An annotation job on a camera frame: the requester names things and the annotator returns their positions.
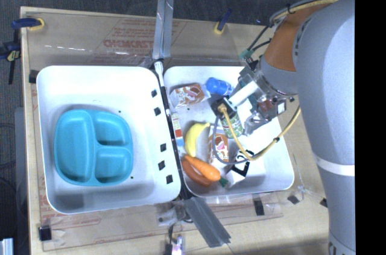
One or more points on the white red and blue packet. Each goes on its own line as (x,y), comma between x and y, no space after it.
(177,130)

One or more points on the orange carrot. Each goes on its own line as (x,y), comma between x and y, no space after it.
(208,169)

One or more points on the yellow banana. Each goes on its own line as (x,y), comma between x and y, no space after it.
(193,139)

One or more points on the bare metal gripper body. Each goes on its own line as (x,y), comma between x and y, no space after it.
(268,106)

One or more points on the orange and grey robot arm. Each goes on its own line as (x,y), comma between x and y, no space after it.
(327,73)

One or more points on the green can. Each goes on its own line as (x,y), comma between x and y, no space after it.
(236,127)

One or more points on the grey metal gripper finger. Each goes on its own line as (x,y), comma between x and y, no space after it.
(265,120)
(251,127)

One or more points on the white plastic tray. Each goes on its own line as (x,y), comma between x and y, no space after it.
(90,85)
(271,157)

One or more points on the white packet with black print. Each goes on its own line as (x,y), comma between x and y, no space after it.
(238,175)

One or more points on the blue divided plate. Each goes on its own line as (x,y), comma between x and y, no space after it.
(75,145)

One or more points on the blue plastic bottle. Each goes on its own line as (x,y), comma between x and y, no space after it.
(217,85)

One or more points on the brown cardboard board red print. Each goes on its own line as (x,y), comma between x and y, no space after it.
(99,36)

